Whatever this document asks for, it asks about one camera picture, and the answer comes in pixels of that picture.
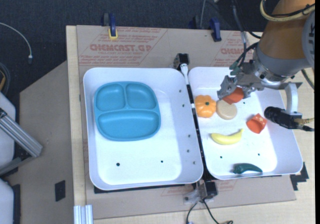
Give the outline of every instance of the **black floor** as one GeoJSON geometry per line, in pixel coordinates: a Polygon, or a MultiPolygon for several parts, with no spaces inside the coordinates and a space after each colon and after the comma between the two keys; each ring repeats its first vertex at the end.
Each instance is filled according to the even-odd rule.
{"type": "MultiPolygon", "coordinates": [[[[207,0],[204,26],[217,17],[223,30],[237,30],[231,0],[207,0]]],[[[0,25],[0,62],[10,74],[10,100],[67,59],[66,25],[100,25],[104,12],[113,12],[118,26],[187,28],[201,14],[203,0],[0,0],[0,23],[12,26],[29,41],[29,49],[15,31],[0,25]]],[[[263,31],[260,0],[241,0],[243,22],[263,31]]]]}

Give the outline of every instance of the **yellow banana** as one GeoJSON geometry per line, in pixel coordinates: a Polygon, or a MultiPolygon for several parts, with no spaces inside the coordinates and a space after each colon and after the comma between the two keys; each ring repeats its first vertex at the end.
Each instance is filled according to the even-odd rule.
{"type": "Polygon", "coordinates": [[[236,132],[231,135],[223,135],[223,134],[218,134],[218,133],[212,133],[211,138],[216,142],[221,145],[231,145],[234,143],[237,143],[238,141],[241,140],[242,137],[242,132],[244,130],[240,129],[239,132],[236,132]]]}

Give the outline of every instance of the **orange pumpkin toy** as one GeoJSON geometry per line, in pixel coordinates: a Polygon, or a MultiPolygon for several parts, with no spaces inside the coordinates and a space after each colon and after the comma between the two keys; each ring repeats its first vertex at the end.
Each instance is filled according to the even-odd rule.
{"type": "Polygon", "coordinates": [[[209,118],[216,112],[217,103],[209,95],[198,95],[194,101],[195,110],[199,117],[209,118]]]}

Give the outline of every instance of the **blue divided plate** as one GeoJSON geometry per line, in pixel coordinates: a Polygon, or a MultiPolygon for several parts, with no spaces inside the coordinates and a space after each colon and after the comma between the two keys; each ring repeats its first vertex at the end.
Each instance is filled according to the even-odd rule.
{"type": "Polygon", "coordinates": [[[154,91],[140,82],[108,83],[95,92],[94,117],[99,132],[114,141],[152,137],[161,116],[154,91]]]}

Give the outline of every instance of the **copper colored cylinder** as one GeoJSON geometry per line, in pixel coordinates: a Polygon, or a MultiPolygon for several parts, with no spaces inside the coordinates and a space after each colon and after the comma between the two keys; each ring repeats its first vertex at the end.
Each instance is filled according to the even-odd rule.
{"type": "MultiPolygon", "coordinates": [[[[280,0],[272,14],[291,13],[316,0],[280,0]]],[[[303,59],[302,32],[309,15],[291,21],[269,21],[259,41],[261,51],[272,58],[303,59]]]]}

